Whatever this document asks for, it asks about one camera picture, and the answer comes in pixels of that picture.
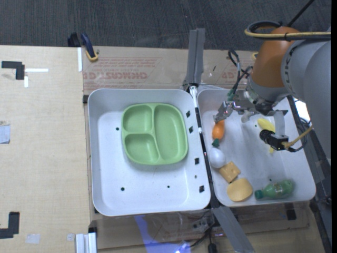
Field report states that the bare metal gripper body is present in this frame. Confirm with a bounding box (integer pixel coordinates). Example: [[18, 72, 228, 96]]
[[231, 90, 277, 116]]

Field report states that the yellow banana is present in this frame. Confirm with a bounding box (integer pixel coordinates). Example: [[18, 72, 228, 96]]
[[257, 118, 276, 154]]

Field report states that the orange carrot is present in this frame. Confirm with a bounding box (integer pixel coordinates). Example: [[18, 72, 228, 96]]
[[211, 120, 226, 148]]

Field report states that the white egg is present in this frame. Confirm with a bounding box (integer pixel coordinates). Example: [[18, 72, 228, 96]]
[[209, 147, 227, 169]]

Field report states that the white plastic tray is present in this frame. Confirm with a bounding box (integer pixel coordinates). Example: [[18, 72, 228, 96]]
[[196, 88, 317, 208], [87, 88, 212, 217]]

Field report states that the green divided plate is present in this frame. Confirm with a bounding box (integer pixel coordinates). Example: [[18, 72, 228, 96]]
[[121, 103, 189, 166]]

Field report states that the yellow potato chip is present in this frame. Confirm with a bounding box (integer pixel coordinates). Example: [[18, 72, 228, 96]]
[[226, 178, 254, 202]]

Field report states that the green plastic bottle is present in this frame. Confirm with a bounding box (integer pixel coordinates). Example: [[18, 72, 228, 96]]
[[254, 179, 294, 201]]

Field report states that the brown cardboard board red print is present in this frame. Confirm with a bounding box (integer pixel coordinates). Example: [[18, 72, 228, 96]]
[[82, 45, 312, 250]]

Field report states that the black cylinder on white bracket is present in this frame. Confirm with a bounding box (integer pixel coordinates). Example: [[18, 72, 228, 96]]
[[259, 109, 290, 151]]

